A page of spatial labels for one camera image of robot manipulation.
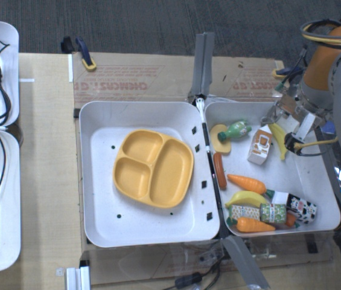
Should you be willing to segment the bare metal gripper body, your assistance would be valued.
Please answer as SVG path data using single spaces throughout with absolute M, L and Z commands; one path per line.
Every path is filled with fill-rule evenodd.
M 288 119 L 291 117 L 299 125 L 305 122 L 311 123 L 312 126 L 322 125 L 321 108 L 308 101 L 304 95 L 291 97 L 284 94 L 275 105 L 274 122 L 278 122 L 280 118 Z

